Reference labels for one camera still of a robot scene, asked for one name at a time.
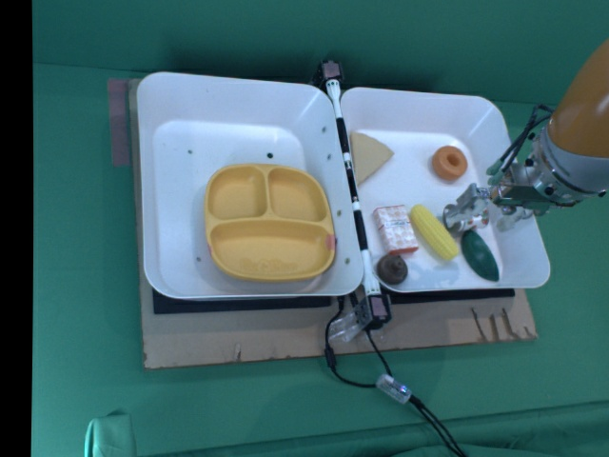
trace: cheese wedge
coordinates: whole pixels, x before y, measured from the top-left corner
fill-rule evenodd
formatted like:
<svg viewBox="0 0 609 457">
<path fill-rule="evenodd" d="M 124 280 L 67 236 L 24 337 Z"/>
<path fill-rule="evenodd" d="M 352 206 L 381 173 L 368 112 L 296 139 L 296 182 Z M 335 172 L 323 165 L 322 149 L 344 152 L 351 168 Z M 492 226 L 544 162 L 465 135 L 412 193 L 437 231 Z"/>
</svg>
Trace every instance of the cheese wedge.
<svg viewBox="0 0 609 457">
<path fill-rule="evenodd" d="M 364 133 L 351 132 L 349 142 L 357 185 L 376 172 L 393 156 L 393 150 L 388 146 Z"/>
</svg>

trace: small patterned box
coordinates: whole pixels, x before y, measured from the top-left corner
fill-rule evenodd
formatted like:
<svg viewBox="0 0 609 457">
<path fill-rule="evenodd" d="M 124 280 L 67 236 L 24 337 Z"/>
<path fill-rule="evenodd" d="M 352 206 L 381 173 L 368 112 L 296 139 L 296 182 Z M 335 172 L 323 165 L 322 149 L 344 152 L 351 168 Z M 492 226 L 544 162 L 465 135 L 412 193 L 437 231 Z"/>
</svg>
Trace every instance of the small patterned box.
<svg viewBox="0 0 609 457">
<path fill-rule="evenodd" d="M 389 254 L 404 254 L 419 248 L 406 206 L 378 207 L 372 214 L 383 246 Z"/>
</svg>

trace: orange donut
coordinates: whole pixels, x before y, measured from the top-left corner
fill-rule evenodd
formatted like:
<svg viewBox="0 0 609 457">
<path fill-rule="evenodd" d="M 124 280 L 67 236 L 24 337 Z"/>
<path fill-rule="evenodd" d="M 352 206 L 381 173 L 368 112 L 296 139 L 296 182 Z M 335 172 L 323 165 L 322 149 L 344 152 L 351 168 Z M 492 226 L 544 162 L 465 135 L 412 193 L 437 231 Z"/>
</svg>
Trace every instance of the orange donut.
<svg viewBox="0 0 609 457">
<path fill-rule="evenodd" d="M 436 150 L 431 159 L 431 166 L 442 179 L 454 181 L 465 173 L 467 159 L 460 149 L 444 146 Z"/>
</svg>

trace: white plastic tray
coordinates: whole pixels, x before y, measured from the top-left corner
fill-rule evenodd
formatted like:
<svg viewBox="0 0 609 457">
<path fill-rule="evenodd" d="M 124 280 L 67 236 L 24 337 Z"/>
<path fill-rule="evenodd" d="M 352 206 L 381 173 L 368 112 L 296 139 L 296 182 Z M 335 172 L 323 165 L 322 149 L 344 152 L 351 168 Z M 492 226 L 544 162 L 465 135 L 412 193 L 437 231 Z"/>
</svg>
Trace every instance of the white plastic tray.
<svg viewBox="0 0 609 457">
<path fill-rule="evenodd" d="M 487 186 L 486 169 L 510 144 L 501 112 L 480 97 L 357 88 L 346 91 L 341 103 L 349 132 L 365 133 L 394 151 L 384 166 L 358 186 L 375 265 L 384 255 L 372 217 L 376 207 L 404 204 L 410 209 L 420 203 L 441 218 L 444 207 L 456 203 L 469 184 Z M 434 152 L 446 145 L 460 148 L 469 164 L 465 175 L 453 183 L 441 180 L 431 168 Z M 490 216 L 491 225 L 479 229 L 479 234 L 495 256 L 499 282 L 482 279 L 462 255 L 440 261 L 420 242 L 416 252 L 403 255 L 407 278 L 389 288 L 415 292 L 544 284 L 550 264 L 535 218 L 500 232 L 493 225 L 501 216 L 495 206 L 490 207 Z"/>
<path fill-rule="evenodd" d="M 150 284 L 180 299 L 328 296 L 354 290 L 363 264 L 330 101 L 308 85 L 154 73 L 137 90 L 143 262 Z M 329 270 L 260 283 L 221 272 L 206 244 L 206 183 L 225 166 L 303 169 L 324 188 L 337 239 Z"/>
</svg>

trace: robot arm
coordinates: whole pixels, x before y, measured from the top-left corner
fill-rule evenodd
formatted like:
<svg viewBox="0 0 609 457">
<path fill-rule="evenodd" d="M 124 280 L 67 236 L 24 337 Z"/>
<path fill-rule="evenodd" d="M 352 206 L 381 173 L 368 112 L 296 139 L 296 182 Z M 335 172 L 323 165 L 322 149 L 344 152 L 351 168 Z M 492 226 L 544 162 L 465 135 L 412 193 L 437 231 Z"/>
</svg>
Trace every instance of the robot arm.
<svg viewBox="0 0 609 457">
<path fill-rule="evenodd" d="M 539 110 L 548 114 L 538 119 Z M 531 133 L 546 120 L 539 135 Z M 533 139 L 531 153 L 523 164 L 516 163 L 527 138 Z M 533 213 L 573 207 L 605 194 L 609 189 L 609 39 L 586 61 L 555 110 L 534 108 L 522 134 L 487 173 L 489 189 L 477 189 L 478 204 L 488 199 L 501 208 L 498 228 L 502 230 Z M 457 215 L 460 219 L 464 215 L 463 209 L 454 207 L 444 211 L 448 227 Z"/>
</svg>

